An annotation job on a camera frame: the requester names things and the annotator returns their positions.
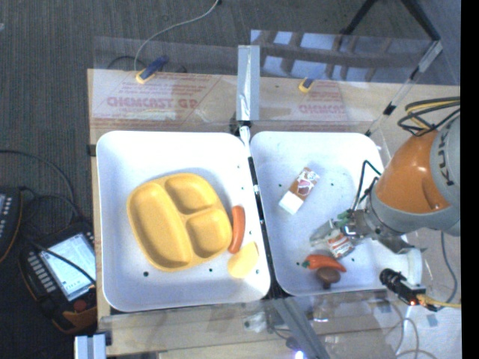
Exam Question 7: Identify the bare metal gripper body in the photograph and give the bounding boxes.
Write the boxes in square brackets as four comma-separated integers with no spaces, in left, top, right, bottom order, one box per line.
[350,208,412,254]

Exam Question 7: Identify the orange carrot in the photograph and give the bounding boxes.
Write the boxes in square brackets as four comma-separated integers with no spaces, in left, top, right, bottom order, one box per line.
[302,254,348,274]

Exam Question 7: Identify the brown mushroom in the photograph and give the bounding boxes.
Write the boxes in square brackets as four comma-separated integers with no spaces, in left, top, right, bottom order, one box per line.
[315,266,342,290]

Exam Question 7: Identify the brown cardboard board red print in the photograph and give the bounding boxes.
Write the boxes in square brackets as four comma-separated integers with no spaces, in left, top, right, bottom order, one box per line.
[87,68,461,355]

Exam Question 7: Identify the white plastic tray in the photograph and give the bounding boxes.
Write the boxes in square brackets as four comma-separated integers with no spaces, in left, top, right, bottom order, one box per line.
[249,131,413,298]
[96,130,272,313]

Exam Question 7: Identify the orange sausage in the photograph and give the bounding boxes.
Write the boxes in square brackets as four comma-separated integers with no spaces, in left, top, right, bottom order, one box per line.
[228,205,247,255]

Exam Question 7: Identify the yellow divided plate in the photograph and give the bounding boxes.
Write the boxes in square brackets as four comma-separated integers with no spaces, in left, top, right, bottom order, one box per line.
[126,173,234,273]

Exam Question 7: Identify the red and white small can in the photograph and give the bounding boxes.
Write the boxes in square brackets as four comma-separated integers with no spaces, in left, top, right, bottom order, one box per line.
[324,232,356,259]

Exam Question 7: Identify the orange bottle with white cap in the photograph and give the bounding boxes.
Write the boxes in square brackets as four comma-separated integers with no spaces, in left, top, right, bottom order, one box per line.
[278,166,321,215]

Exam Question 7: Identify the pale yellow toy food slice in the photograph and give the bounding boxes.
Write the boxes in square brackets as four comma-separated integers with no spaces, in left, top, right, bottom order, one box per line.
[227,241,260,279]

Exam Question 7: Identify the black cylinder on white bracket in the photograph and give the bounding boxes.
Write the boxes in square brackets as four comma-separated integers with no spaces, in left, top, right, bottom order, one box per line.
[379,247,427,306]

